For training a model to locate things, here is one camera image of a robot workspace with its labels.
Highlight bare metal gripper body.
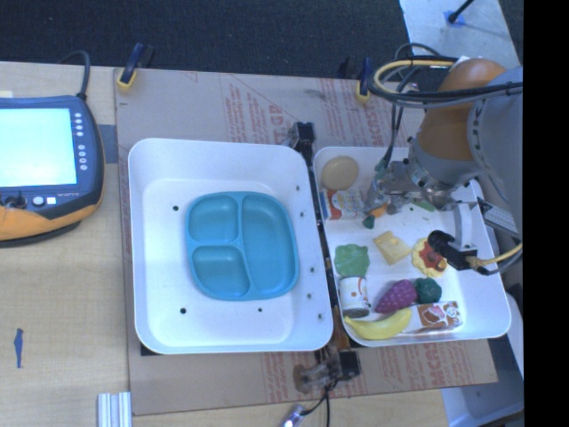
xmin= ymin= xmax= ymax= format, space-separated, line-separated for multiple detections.
xmin=375 ymin=159 xmax=456 ymax=210

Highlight orange carrot with green top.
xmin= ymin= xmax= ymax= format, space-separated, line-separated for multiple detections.
xmin=361 ymin=204 xmax=390 ymax=231

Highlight tan round biscuit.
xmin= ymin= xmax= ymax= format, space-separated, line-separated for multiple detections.
xmin=320 ymin=155 xmax=360 ymax=192

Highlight yellow cheese slice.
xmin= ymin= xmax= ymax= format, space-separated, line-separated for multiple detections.
xmin=372 ymin=230 xmax=413 ymax=267

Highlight yellow and red pizza slice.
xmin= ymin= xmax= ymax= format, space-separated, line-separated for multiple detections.
xmin=410 ymin=237 xmax=448 ymax=280

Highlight green lettuce leaf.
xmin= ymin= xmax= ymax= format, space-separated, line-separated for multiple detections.
xmin=333 ymin=243 xmax=372 ymax=280

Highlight thin black and white rod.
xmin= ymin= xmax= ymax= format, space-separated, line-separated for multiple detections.
xmin=305 ymin=148 xmax=344 ymax=351

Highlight dark green broccoli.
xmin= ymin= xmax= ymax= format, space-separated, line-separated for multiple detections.
xmin=413 ymin=277 xmax=444 ymax=306

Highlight purple grapes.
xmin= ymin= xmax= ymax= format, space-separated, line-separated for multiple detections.
xmin=373 ymin=278 xmax=420 ymax=315

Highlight small white can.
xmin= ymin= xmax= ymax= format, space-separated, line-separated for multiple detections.
xmin=338 ymin=275 xmax=372 ymax=319

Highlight white and orange carton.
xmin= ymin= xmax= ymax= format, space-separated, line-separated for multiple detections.
xmin=409 ymin=300 xmax=464 ymax=334

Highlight white plastic tray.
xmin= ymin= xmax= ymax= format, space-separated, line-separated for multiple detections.
xmin=127 ymin=137 xmax=335 ymax=356
xmin=312 ymin=145 xmax=513 ymax=349

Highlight yellow banana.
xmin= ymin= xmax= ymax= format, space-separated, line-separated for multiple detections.
xmin=342 ymin=306 xmax=414 ymax=342

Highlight blue divided plate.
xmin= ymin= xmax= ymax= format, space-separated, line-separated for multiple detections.
xmin=184 ymin=190 xmax=301 ymax=302

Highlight brown cardboard board, red print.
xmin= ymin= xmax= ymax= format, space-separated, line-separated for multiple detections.
xmin=113 ymin=67 xmax=500 ymax=417

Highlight black block with thin wires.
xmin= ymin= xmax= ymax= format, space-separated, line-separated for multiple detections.
xmin=339 ymin=349 xmax=362 ymax=380
xmin=289 ymin=121 xmax=317 ymax=151

